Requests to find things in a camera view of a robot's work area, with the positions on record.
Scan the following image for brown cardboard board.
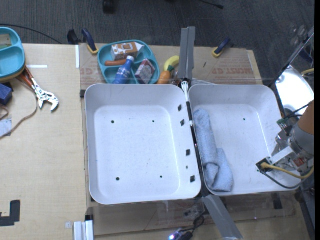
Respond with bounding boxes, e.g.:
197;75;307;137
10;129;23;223
79;42;297;237

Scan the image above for yellow banana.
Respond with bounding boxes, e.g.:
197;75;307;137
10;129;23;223
163;55;181;72

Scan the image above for blue bottle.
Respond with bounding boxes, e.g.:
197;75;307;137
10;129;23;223
112;55;135;85

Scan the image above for orange sausage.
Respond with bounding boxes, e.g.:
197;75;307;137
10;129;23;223
104;58;128;67

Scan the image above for orange carrot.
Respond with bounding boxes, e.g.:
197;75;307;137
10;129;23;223
157;65;175;85

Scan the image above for orange handled metal pliers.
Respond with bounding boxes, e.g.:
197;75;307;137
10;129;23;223
18;67;60;112

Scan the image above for red and white carton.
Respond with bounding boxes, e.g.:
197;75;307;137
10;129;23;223
134;58;156;85

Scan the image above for light blue towel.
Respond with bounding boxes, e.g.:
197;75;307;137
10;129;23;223
192;108;235;193

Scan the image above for white plastic tray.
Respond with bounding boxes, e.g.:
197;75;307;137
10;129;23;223
84;83;202;206
187;83;305;197

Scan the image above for dark blue block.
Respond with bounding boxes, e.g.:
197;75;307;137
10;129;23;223
0;83;14;106

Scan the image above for blue divided plate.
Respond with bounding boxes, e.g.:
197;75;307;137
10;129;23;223
0;26;27;79
97;39;161;85

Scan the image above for orange and white carton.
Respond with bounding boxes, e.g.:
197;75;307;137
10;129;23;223
110;41;145;61

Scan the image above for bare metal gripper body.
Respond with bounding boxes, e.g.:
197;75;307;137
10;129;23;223
271;126;314;172

